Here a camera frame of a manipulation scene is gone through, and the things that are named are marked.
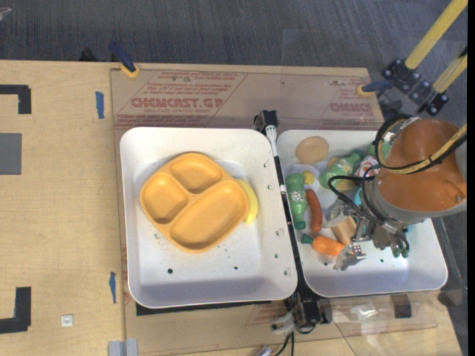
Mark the brown cardboard board red print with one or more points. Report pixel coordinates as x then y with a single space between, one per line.
193 98

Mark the green round toy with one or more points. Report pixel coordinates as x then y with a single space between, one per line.
382 150

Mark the light blue toy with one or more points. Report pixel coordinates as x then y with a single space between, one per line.
359 198

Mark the beige round biscuit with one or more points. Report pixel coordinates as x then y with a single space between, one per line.
311 150

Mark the light green bottle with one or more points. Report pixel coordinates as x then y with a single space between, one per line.
339 169

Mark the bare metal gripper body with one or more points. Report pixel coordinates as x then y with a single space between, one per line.
382 234

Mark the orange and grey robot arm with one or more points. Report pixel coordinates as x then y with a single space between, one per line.
415 176

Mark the red-brown sausage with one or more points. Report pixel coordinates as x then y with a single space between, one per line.
315 210

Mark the orange divided plate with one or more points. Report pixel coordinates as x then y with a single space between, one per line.
193 202

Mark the tan bread roll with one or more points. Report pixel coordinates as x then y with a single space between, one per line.
343 230

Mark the orange carrot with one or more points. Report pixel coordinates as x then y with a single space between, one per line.
326 245

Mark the red and white can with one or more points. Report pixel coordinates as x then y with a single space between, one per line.
365 167

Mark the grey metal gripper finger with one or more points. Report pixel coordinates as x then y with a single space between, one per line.
338 213
350 256

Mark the white plastic tray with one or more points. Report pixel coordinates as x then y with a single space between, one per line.
389 276
208 273

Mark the dark green bottle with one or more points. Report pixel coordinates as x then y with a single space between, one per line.
296 198

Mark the thin black and white rod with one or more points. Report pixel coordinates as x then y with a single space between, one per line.
279 165

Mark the white fried egg toy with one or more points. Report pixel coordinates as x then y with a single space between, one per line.
308 177

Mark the yellow banana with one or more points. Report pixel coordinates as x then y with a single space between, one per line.
253 202

